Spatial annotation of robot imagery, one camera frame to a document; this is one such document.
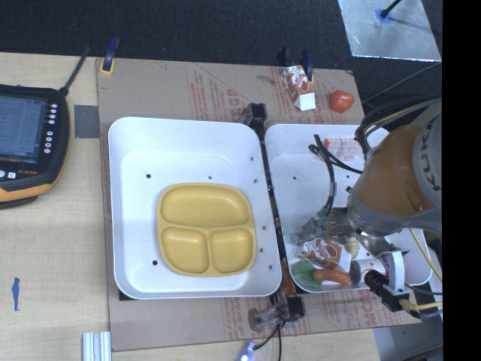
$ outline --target tomato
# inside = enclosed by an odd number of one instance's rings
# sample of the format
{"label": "tomato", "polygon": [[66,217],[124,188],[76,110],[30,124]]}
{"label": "tomato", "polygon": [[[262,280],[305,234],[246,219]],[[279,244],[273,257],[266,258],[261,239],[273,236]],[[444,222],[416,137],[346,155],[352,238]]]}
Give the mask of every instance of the tomato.
{"label": "tomato", "polygon": [[342,114],[349,110],[354,103],[354,96],[343,90],[334,91],[331,96],[331,109]]}

